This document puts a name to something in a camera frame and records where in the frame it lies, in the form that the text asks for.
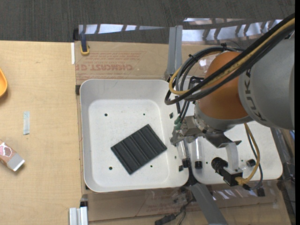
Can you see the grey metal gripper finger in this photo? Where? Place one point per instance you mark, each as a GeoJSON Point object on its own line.
{"type": "Point", "coordinates": [177, 136]}

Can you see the black ribbed mat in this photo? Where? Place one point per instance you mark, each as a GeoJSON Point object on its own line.
{"type": "Point", "coordinates": [138, 149]}

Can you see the brown cardboard board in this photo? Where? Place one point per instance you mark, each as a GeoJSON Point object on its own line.
{"type": "Point", "coordinates": [117, 62]}

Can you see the pink and white carton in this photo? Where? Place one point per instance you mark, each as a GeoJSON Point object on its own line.
{"type": "Point", "coordinates": [10, 158]}

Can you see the white plastic tray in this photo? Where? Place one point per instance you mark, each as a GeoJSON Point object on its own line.
{"type": "Point", "coordinates": [267, 153]}
{"type": "Point", "coordinates": [122, 107]}

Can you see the orange divided plate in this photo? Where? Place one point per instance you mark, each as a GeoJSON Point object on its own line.
{"type": "Point", "coordinates": [2, 83]}

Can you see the clear plastic bottle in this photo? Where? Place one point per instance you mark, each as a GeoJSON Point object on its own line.
{"type": "Point", "coordinates": [250, 163]}
{"type": "Point", "coordinates": [182, 152]}
{"type": "Point", "coordinates": [198, 153]}

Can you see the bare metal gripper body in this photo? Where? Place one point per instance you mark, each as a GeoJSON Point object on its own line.
{"type": "Point", "coordinates": [193, 126]}

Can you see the black cylinder on white bracket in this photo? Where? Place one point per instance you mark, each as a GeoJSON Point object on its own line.
{"type": "Point", "coordinates": [232, 174]}

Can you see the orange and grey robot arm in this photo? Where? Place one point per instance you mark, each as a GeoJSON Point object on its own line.
{"type": "Point", "coordinates": [222, 97]}

